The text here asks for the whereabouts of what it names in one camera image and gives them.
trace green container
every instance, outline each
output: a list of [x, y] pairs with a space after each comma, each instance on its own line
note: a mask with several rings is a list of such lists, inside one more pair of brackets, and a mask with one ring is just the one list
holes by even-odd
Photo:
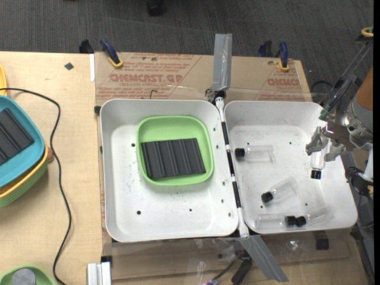
[[[150, 141], [196, 138], [201, 152], [205, 173], [151, 179], [147, 176], [141, 143]], [[137, 159], [140, 171], [147, 182], [161, 186], [193, 185], [206, 181], [214, 171], [213, 152], [205, 125], [191, 116], [154, 116], [144, 119], [137, 128]]]
[[57, 285], [54, 279], [36, 265], [22, 265], [0, 275], [0, 285], [12, 285], [12, 277], [20, 269], [29, 269], [36, 275], [36, 285]]

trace black wheel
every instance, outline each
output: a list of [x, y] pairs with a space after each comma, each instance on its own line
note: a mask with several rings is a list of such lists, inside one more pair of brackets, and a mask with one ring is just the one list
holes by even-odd
[[149, 0], [147, 2], [148, 13], [152, 16], [158, 16], [162, 13], [162, 2], [159, 0]]

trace gray tape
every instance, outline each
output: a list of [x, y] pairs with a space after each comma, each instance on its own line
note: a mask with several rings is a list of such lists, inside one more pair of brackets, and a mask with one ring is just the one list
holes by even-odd
[[232, 34], [216, 34], [214, 47], [213, 91], [226, 91], [231, 86]]
[[261, 236], [251, 235], [247, 239], [240, 238], [238, 241], [268, 280], [289, 281]]

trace chair leg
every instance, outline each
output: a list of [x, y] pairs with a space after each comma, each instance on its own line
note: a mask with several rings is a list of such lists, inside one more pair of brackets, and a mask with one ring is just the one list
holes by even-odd
[[147, 2], [148, 13], [152, 16], [157, 16], [162, 13], [162, 5], [164, 0], [149, 0]]

